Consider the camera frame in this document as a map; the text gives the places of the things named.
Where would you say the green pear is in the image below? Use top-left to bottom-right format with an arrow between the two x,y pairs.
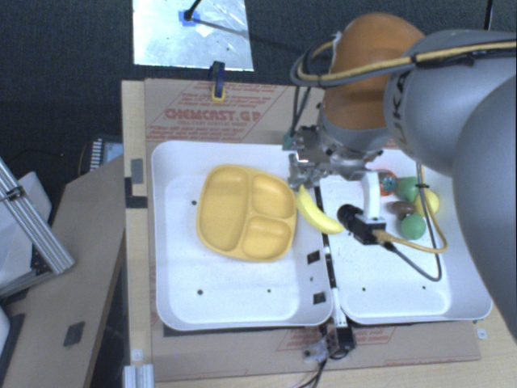
394,175 -> 422,204

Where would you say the orange can with teal print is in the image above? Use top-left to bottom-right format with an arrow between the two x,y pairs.
375,168 -> 400,198

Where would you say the green ball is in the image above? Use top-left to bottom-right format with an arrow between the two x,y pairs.
400,213 -> 427,241

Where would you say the brown doughnut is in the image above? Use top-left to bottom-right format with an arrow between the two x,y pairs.
385,200 -> 416,220

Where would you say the white plastic tray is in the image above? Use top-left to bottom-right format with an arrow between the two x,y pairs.
317,146 -> 494,326
150,140 -> 334,332

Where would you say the yellow banana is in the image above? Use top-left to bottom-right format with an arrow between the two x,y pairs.
296,183 -> 345,235

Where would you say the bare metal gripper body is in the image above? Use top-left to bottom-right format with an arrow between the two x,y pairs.
288,125 -> 383,182

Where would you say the yellow divided plate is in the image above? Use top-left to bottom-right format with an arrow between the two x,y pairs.
195,163 -> 299,264

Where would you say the yellow lemon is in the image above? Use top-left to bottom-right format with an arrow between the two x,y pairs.
413,191 -> 440,218

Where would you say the black block with thin wires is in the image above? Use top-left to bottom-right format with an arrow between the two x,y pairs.
326,324 -> 357,360

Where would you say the black cylinder on white bracket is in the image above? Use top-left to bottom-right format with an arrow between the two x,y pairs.
336,170 -> 389,247

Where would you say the brown cardboard board red print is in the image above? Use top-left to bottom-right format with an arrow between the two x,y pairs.
120,78 -> 482,383

